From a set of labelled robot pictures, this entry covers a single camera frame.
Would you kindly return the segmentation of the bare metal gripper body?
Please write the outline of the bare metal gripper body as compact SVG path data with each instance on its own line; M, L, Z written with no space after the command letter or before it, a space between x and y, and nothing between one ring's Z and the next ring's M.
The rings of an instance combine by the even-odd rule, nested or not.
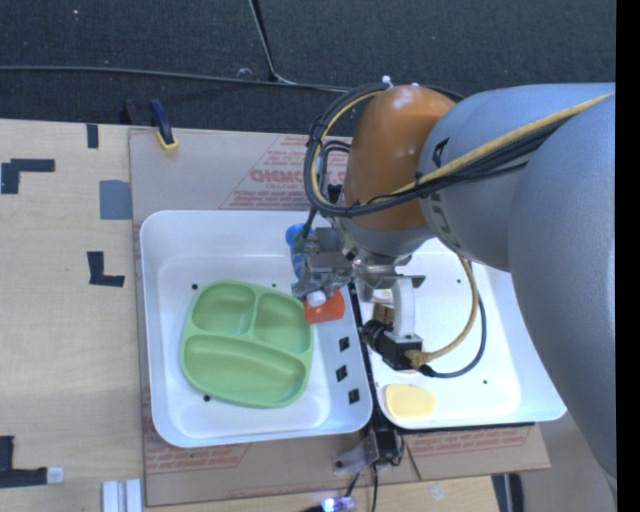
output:
M348 279L369 299L377 289L392 288L399 278L396 268L412 256L412 231L319 227L305 241L303 256L299 279L315 278L321 290L314 293L322 301L327 300L324 285L332 279Z

